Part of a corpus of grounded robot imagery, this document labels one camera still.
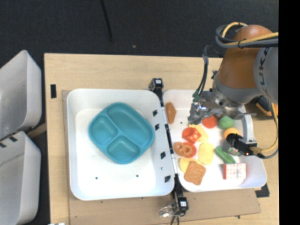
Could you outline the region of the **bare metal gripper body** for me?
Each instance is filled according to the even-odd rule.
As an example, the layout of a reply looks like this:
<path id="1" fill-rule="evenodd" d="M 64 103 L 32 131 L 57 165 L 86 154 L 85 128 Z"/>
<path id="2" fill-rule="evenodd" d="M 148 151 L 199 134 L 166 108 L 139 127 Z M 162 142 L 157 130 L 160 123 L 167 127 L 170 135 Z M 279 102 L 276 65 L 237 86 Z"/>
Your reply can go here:
<path id="1" fill-rule="evenodd" d="M 226 115 L 232 119 L 239 117 L 246 112 L 243 104 L 235 103 L 215 90 L 198 91 L 192 95 L 193 102 L 190 110 L 197 111 L 197 114 L 205 114 L 205 118 L 212 115 Z"/>

